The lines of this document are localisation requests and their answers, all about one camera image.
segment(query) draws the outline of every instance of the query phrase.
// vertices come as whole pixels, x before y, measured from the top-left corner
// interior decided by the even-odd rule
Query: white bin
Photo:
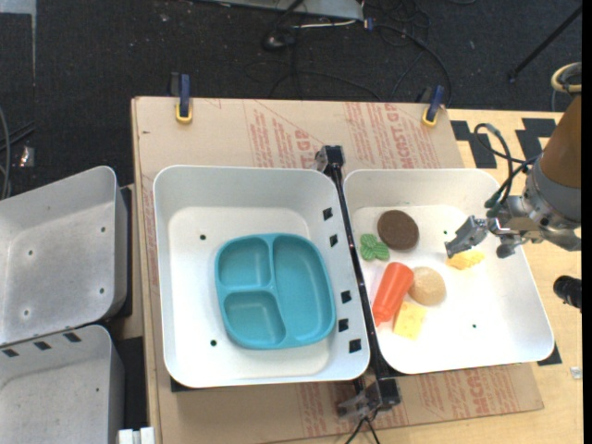
[[[365,371],[370,351],[364,314],[339,197],[329,178],[306,169],[171,166],[154,181],[154,208],[165,363],[180,384],[337,381]],[[245,349],[224,327],[216,253],[226,241],[277,232],[303,236],[319,249],[338,324],[312,345]]]
[[[0,350],[3,444],[115,444],[123,409],[123,365],[103,327]]]
[[[110,167],[0,202],[0,347],[114,315],[127,282],[128,212]]]
[[[446,283],[446,299],[426,308],[416,340],[393,334],[392,321],[376,328],[380,350],[396,370],[419,374],[535,362],[552,353],[553,333],[522,248],[501,260],[500,240],[488,235],[476,247],[485,254],[480,264],[465,270],[445,265],[444,242],[469,215],[486,217],[484,202],[498,187],[479,169],[358,170],[345,179],[355,241],[377,235],[385,211],[402,210],[418,224],[419,242],[409,252],[391,250],[390,261],[430,266]],[[372,302],[386,263],[360,261]],[[405,301],[414,302],[409,295]]]

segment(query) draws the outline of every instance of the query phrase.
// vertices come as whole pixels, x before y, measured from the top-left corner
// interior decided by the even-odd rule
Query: clamp
[[[429,98],[429,105],[425,108],[424,114],[422,115],[422,123],[428,127],[435,127],[438,114],[438,109],[442,103],[442,97],[444,96],[444,88],[441,85],[436,86],[436,89],[432,92]]]
[[[170,75],[168,91],[171,95],[179,98],[179,102],[175,104],[175,118],[177,119],[177,122],[185,125],[191,123],[193,113],[191,110],[191,85],[189,74],[172,72]]]

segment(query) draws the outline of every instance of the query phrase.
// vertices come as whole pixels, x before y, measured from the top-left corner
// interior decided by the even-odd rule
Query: yellow cheese
[[[478,250],[467,250],[466,252],[456,253],[452,258],[446,259],[446,265],[453,266],[459,270],[470,268],[481,262],[485,258],[483,252]]]
[[[422,322],[424,321],[426,312],[425,307],[403,301],[397,320],[395,321],[393,332],[398,336],[416,340],[422,328]]]

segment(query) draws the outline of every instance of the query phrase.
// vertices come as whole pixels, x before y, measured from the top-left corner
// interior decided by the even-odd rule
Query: blue clamp
[[[374,19],[372,17],[368,17],[364,20],[364,29],[366,31],[372,31],[374,29]]]
[[[192,112],[190,102],[190,80],[189,74],[181,74],[179,79],[179,103],[176,107],[176,118],[180,123],[190,123]]]
[[[424,110],[424,114],[422,116],[422,123],[424,125],[427,125],[428,127],[436,126],[436,115],[438,114],[438,109],[442,104],[443,97],[444,88],[441,85],[436,86],[436,89],[430,98],[429,106]]]

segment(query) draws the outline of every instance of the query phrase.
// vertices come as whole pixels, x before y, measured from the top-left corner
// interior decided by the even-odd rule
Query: black carpet
[[[451,108],[563,111],[570,98],[559,93],[551,105],[549,80],[582,60],[581,16],[514,83],[508,73],[581,1],[367,0],[373,31],[362,23],[299,30],[293,46],[267,52],[261,41],[279,16],[271,10],[37,0],[34,77],[31,17],[0,14],[0,106],[11,130],[34,121],[13,145],[12,193],[97,165],[114,168],[121,185],[133,182],[130,100],[167,94],[173,71],[191,75],[197,97],[414,102],[439,84]],[[19,166],[25,144],[34,166]]]

